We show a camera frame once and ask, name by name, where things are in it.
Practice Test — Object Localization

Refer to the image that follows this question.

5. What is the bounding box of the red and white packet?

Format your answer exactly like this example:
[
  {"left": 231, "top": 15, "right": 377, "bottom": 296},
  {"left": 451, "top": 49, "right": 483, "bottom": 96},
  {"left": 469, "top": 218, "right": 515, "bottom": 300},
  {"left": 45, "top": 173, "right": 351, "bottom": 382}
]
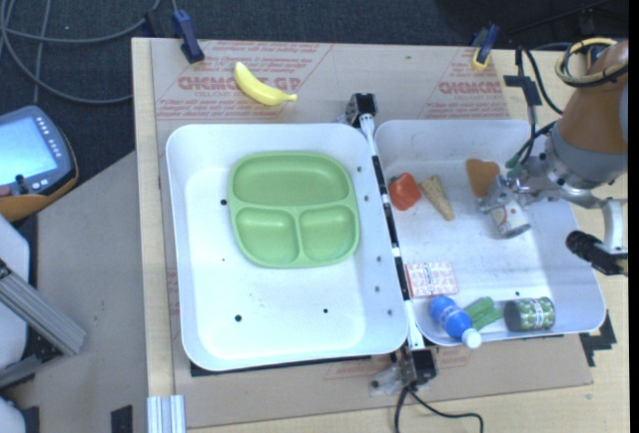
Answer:
[{"left": 404, "top": 260, "right": 460, "bottom": 299}]

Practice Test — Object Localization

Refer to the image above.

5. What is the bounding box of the white plastic tray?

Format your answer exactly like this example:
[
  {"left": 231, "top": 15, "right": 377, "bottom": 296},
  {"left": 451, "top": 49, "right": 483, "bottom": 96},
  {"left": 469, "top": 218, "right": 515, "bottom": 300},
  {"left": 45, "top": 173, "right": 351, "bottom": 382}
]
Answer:
[
  {"left": 165, "top": 122, "right": 411, "bottom": 372},
  {"left": 373, "top": 118, "right": 607, "bottom": 348}
]

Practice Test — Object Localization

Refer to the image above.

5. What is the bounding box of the orange bread slice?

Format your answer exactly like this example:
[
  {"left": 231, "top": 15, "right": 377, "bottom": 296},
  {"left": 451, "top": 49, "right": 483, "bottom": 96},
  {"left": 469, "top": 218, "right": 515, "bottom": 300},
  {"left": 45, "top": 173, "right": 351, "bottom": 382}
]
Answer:
[{"left": 465, "top": 158, "right": 502, "bottom": 200}]

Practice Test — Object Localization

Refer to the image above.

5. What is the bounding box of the orange bell pepper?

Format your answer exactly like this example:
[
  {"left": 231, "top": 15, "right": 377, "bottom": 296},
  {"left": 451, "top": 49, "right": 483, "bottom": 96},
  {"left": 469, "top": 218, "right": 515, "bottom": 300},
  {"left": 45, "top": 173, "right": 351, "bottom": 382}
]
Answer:
[{"left": 387, "top": 172, "right": 422, "bottom": 213}]

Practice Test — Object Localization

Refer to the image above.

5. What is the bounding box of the tan waffle cone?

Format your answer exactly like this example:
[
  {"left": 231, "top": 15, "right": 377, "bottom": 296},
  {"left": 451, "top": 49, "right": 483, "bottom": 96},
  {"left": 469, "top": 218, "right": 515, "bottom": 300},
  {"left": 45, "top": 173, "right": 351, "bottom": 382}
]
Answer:
[{"left": 417, "top": 174, "right": 456, "bottom": 222}]

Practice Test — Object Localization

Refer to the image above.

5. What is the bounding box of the thin black and white rod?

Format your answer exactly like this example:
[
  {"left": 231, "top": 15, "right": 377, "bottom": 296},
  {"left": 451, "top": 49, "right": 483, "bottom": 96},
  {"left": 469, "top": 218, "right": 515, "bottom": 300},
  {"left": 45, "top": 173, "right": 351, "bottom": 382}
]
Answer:
[{"left": 359, "top": 113, "right": 424, "bottom": 351}]

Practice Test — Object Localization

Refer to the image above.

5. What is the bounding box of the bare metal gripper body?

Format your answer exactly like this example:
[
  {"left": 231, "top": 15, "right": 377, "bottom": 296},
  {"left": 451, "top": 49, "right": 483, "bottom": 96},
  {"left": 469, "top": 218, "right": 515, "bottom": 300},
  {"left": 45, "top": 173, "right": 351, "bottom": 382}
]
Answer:
[{"left": 515, "top": 154, "right": 623, "bottom": 212}]

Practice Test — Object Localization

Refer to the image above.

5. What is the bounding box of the yellow banana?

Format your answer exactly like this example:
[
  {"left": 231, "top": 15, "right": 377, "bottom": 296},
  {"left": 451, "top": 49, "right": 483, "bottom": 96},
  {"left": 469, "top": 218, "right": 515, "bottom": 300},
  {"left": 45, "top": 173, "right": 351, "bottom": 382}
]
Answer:
[{"left": 233, "top": 61, "right": 300, "bottom": 107}]

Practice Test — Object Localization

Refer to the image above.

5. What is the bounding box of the green pea pod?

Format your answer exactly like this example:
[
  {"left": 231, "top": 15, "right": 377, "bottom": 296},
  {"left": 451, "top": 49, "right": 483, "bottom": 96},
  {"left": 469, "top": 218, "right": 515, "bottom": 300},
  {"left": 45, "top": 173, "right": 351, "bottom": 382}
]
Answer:
[{"left": 463, "top": 296, "right": 505, "bottom": 330}]

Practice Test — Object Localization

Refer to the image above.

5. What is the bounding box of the black cylinder on white bracket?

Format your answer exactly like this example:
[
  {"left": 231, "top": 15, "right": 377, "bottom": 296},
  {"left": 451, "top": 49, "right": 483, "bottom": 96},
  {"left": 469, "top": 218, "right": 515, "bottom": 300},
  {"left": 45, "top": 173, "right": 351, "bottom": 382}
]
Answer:
[{"left": 565, "top": 196, "right": 630, "bottom": 277}]

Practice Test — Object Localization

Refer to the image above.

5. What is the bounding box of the white can with orange print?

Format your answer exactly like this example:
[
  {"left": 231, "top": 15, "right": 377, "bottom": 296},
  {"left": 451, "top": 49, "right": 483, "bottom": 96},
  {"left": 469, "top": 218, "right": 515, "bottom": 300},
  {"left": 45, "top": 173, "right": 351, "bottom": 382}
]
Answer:
[{"left": 488, "top": 199, "right": 532, "bottom": 240}]

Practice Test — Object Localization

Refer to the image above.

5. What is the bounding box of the green can with grey end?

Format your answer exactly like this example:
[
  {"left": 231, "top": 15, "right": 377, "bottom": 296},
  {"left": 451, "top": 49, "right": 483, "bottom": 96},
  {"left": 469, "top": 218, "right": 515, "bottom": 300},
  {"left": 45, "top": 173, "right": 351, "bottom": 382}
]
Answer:
[{"left": 502, "top": 295, "right": 557, "bottom": 334}]

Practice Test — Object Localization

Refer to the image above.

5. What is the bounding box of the blue bottle with white cap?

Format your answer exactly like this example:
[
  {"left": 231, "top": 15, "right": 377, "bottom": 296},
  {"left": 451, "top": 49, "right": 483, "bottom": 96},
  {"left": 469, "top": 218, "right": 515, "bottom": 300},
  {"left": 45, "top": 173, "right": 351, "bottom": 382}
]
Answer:
[{"left": 428, "top": 294, "right": 484, "bottom": 350}]

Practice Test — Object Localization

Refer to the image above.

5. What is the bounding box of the green divided plate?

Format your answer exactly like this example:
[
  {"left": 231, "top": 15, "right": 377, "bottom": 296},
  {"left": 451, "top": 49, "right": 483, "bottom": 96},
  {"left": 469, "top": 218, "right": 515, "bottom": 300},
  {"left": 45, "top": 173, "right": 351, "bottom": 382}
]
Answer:
[{"left": 227, "top": 151, "right": 361, "bottom": 269}]

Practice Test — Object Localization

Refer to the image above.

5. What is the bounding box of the black block with thin wires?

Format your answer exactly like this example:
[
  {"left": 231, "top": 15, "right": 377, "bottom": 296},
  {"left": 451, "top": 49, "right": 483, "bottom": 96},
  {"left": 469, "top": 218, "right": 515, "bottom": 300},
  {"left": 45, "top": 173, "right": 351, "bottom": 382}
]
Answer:
[
  {"left": 343, "top": 92, "right": 378, "bottom": 129},
  {"left": 392, "top": 347, "right": 440, "bottom": 391}
]

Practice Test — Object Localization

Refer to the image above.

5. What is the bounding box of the brown cardboard board, red print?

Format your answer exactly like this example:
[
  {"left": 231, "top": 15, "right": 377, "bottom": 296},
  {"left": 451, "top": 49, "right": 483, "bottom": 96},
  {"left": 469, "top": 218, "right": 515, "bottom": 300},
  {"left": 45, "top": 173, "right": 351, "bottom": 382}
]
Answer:
[{"left": 149, "top": 39, "right": 595, "bottom": 429}]

